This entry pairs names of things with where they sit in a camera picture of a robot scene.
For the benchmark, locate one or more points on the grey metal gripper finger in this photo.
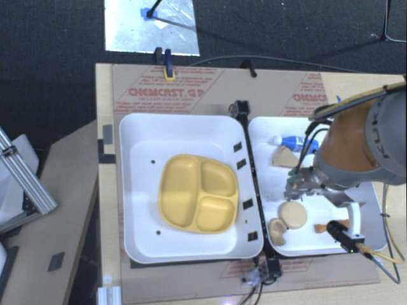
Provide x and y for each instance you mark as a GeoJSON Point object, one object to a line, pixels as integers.
{"type": "Point", "coordinates": [300, 196]}
{"type": "Point", "coordinates": [289, 192]}

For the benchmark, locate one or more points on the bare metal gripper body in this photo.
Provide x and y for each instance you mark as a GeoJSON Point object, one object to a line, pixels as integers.
{"type": "Point", "coordinates": [318, 187]}

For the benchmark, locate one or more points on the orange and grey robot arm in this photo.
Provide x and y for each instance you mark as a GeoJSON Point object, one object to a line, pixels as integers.
{"type": "Point", "coordinates": [353, 145]}

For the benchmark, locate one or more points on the white plastic tray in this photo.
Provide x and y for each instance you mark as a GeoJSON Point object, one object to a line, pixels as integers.
{"type": "Point", "coordinates": [143, 183]}
{"type": "Point", "coordinates": [273, 183]}

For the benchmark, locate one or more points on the round beige biscuit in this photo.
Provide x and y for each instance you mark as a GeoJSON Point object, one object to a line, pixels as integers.
{"type": "Point", "coordinates": [293, 214]}

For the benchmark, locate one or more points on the beige pizza slice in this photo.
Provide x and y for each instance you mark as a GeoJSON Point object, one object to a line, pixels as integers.
{"type": "Point", "coordinates": [284, 159]}

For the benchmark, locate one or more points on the thin black rod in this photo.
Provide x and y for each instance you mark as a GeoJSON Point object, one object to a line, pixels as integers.
{"type": "Point", "coordinates": [254, 173]}

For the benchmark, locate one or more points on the beige bread piece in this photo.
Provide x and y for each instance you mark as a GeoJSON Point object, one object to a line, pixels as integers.
{"type": "Point", "coordinates": [277, 232]}

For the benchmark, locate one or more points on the blue and white bottle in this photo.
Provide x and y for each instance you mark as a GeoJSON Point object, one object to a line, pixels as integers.
{"type": "Point", "coordinates": [294, 142]}

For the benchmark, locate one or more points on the yellow divided plate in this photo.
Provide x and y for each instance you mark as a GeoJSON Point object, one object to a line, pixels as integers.
{"type": "Point", "coordinates": [181, 192]}

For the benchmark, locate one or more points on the brown cardboard board red print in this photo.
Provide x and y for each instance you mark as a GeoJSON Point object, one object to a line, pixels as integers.
{"type": "Point", "coordinates": [203, 91]}

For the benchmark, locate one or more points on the black cylinder on white bracket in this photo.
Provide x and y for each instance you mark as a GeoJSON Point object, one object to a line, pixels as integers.
{"type": "Point", "coordinates": [345, 234]}

